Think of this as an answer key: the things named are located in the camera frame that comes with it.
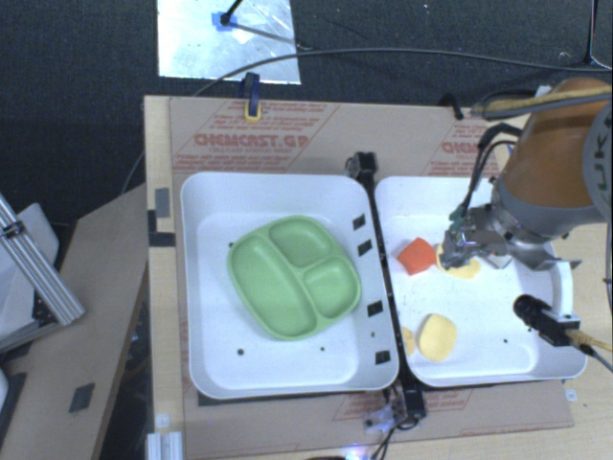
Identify flat yellow toy slice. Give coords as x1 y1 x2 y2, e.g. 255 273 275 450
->
434 241 482 281

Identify large yellow toy chip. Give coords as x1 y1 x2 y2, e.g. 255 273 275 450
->
418 312 458 364

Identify white plastic tray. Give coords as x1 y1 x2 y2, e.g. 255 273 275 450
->
374 175 589 388
179 171 401 401

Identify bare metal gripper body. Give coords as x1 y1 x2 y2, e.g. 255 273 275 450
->
458 204 583 272

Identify orange toy wedge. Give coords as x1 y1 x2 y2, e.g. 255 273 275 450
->
397 237 439 276

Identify green divided plate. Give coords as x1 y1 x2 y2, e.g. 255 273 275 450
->
226 215 363 342

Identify thin black rod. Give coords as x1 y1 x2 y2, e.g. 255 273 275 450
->
357 170 414 393

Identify black cylinder on white bracket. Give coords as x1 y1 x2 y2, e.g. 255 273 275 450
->
512 259 583 349

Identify brown cardboard board red print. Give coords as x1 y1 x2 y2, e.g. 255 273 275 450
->
168 96 576 460

